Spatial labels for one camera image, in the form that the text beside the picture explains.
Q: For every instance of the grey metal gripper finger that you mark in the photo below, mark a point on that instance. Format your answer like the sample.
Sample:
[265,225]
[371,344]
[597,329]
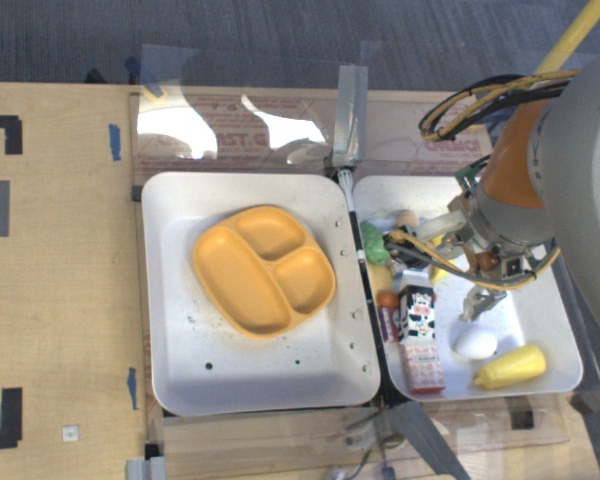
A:
[492,299]
[471,308]

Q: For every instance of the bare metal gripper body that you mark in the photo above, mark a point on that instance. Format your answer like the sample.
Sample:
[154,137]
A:
[515,267]

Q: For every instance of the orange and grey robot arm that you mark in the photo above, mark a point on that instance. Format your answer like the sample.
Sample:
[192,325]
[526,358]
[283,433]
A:
[570,168]

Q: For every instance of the white egg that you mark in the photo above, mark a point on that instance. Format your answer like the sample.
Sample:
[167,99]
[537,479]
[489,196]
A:
[476,344]

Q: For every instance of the white plastic tray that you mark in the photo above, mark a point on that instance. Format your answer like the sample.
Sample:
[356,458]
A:
[535,318]
[260,378]

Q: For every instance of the small yellow toy piece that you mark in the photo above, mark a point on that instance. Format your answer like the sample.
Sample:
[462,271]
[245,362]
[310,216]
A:
[438,274]

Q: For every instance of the cow print milk carton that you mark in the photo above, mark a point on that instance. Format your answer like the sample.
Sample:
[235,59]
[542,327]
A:
[417,315]

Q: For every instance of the yellow squeeze bottle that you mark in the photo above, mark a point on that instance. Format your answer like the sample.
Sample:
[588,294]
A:
[512,367]

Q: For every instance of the pink patterned carton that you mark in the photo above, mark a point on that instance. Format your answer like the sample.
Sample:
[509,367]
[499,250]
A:
[424,368]

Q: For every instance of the red toy tomato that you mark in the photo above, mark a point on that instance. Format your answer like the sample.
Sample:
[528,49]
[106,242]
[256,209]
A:
[387,300]

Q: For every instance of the beige toy mushroom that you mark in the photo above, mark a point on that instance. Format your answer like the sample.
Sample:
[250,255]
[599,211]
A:
[408,218]

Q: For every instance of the green toy lettuce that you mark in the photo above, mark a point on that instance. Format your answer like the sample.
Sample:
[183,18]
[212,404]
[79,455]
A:
[374,245]

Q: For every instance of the thin black and white rod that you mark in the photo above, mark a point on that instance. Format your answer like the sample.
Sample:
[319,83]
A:
[348,193]

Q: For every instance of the orange divided plate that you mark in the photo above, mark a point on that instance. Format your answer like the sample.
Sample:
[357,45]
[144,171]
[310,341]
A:
[240,278]

